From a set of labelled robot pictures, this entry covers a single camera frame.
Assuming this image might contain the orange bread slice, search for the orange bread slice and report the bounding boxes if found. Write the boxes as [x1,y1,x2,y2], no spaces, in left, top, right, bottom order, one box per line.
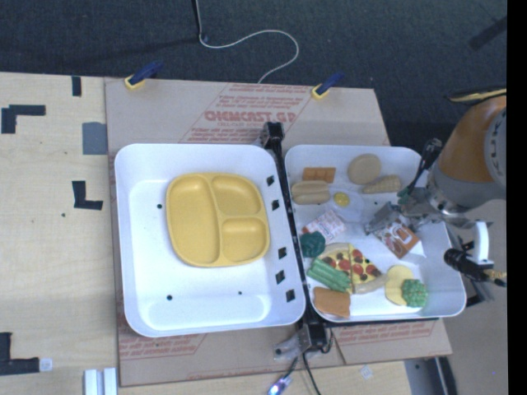
[312,286,352,320]

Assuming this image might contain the light green grapes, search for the light green grapes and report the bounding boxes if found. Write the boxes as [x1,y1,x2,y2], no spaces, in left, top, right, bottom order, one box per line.
[400,278,429,309]

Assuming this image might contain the white plastic tray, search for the white plastic tray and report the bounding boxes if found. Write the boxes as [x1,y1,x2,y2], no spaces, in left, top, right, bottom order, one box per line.
[114,142,307,338]
[283,144,468,323]

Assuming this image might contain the white fried egg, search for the white fried egg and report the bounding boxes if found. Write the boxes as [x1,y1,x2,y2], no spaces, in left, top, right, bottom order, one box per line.
[328,183,366,222]

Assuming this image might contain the brown cardboard board red print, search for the brown cardboard board red print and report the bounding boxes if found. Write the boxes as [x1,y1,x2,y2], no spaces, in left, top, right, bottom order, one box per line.
[103,77,454,388]

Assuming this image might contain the beige hot dog bun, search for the beige hot dog bun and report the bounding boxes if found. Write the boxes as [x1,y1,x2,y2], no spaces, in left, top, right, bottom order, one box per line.
[290,179,332,206]

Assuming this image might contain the thin black rod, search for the thin black rod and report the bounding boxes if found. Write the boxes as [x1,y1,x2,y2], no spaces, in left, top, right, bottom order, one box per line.
[273,144,317,329]

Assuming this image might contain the black cylinder on white bracket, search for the black cylinder on white bracket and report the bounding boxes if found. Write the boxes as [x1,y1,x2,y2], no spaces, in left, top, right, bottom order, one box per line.
[443,219,495,283]

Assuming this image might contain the brown and white packet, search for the brown and white packet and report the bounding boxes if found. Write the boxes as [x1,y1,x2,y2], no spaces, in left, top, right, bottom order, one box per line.
[371,216,426,260]

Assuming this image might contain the white and red packet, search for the white and red packet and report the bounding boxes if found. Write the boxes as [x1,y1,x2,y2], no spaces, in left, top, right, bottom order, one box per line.
[305,209,347,244]

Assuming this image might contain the yellow divided plate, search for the yellow divided plate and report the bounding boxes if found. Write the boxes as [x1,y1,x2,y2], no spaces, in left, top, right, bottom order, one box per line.
[166,172,272,268]

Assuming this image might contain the green asparagus bundle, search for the green asparagus bundle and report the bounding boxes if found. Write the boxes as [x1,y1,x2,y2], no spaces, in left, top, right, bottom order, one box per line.
[305,257,352,294]

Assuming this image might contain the yellow flat slice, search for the yellow flat slice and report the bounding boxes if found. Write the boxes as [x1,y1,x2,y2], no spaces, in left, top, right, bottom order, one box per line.
[384,264,415,306]

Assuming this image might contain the black block with thin wires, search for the black block with thin wires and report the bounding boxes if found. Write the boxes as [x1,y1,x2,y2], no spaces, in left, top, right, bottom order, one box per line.
[301,318,331,351]
[261,121,286,151]

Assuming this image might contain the orange cracker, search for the orange cracker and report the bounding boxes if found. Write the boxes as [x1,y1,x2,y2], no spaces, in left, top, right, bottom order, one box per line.
[301,166,337,184]

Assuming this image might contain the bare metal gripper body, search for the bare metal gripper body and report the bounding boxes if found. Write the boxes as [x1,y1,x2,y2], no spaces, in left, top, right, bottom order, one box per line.
[394,186,475,229]

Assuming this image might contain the pizza slice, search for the pizza slice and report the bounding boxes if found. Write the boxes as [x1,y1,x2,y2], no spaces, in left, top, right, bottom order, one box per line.
[316,242,389,295]

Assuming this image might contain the dark green broccoli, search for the dark green broccoli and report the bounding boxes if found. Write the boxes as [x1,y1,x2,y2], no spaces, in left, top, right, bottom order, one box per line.
[299,230,328,259]

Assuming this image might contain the beige round biscuit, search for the beige round biscuit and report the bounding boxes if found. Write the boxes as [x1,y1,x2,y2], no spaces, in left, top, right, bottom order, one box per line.
[346,153,382,185]

